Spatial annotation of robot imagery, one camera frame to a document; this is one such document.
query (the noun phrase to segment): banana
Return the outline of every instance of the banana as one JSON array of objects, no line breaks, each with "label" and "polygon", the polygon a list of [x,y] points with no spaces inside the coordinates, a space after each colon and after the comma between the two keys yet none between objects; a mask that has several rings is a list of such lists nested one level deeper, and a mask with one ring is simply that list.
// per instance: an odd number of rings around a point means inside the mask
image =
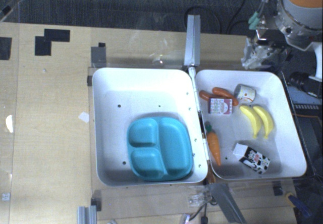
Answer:
[{"label": "banana", "polygon": [[241,105],[240,110],[249,118],[253,129],[253,138],[257,138],[257,134],[261,129],[261,119],[259,115],[251,107]]},{"label": "banana", "polygon": [[274,122],[272,116],[268,113],[267,110],[265,110],[263,107],[259,105],[255,105],[253,109],[256,111],[256,113],[260,116],[263,126],[264,126],[264,132],[265,132],[265,139],[268,138],[269,133],[274,128]]}]

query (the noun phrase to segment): wooden surface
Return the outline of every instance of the wooden surface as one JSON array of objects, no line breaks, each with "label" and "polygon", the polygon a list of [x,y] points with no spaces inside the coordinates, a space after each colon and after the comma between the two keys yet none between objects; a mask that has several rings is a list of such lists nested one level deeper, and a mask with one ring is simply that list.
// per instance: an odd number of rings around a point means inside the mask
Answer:
[{"label": "wooden surface", "polygon": [[[12,28],[9,23],[4,26]],[[91,171],[89,123],[78,118],[82,112],[89,113],[86,78],[91,46],[105,42],[112,63],[129,62],[130,57],[135,57],[130,62],[146,63],[157,53],[180,57],[185,49],[185,33],[28,24],[19,28],[10,224],[76,223],[77,207],[90,204],[91,175],[96,174]],[[34,40],[35,36],[44,35],[44,28],[69,29],[71,40],[52,42],[51,56],[37,57]],[[244,37],[202,35],[201,61],[224,68],[238,67],[244,40]],[[270,184],[231,189],[249,223],[296,223],[293,209],[282,196],[274,196]],[[286,183],[284,190],[293,190],[293,186]],[[121,197],[117,192],[110,193],[112,206],[119,207],[116,214],[119,224],[178,223],[180,214],[127,218],[129,213],[122,208],[126,192]],[[129,199],[136,203],[136,191],[132,193]],[[166,197],[160,198],[165,204]],[[140,211],[158,215],[163,204],[149,208],[147,203],[139,203],[136,207],[146,207]],[[187,201],[183,205],[190,209]],[[218,206],[208,210],[209,223],[226,223]],[[99,223],[107,223],[113,217],[102,218]]]}]

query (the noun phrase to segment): can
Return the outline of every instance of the can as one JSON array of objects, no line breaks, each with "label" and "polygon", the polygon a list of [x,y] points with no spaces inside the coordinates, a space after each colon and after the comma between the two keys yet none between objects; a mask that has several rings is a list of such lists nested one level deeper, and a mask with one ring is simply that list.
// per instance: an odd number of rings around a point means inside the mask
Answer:
[{"label": "can", "polygon": [[251,87],[239,84],[234,91],[234,96],[239,101],[252,103],[256,98],[256,90]]}]

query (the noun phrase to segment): transparent plastic sheet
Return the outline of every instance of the transparent plastic sheet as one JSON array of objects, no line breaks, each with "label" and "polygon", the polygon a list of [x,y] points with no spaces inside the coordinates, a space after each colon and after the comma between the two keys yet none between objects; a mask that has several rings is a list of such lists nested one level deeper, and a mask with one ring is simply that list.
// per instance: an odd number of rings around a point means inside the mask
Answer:
[{"label": "transparent plastic sheet", "polygon": [[0,13],[0,223],[10,213],[22,1],[8,0]]},{"label": "transparent plastic sheet", "polygon": [[[95,119],[92,76],[100,68],[182,69],[186,33],[129,29],[91,30],[91,58],[88,68],[92,204],[98,206],[98,220],[194,214],[203,203],[205,187],[198,184],[149,184],[145,186],[107,186],[100,181],[96,169]],[[201,35],[201,64],[197,70],[242,70],[245,37]],[[295,192],[291,179],[275,183],[228,182],[229,189],[240,209],[275,207],[273,187],[282,192]],[[279,206],[287,202],[279,199]],[[208,211],[220,211],[218,205]]]}]

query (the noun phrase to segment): sausage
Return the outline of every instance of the sausage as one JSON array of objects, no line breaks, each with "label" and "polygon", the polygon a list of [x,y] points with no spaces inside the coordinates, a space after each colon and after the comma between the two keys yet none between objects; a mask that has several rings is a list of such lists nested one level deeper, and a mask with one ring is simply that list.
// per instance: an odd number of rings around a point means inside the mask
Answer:
[{"label": "sausage", "polygon": [[239,104],[239,101],[234,97],[234,95],[227,92],[225,89],[215,87],[212,89],[212,93],[219,97],[225,97],[232,99],[232,105],[237,106]]},{"label": "sausage", "polygon": [[199,92],[199,96],[200,96],[200,98],[204,99],[205,101],[208,101],[210,98],[216,98],[216,96],[214,96],[204,90],[201,90]]}]

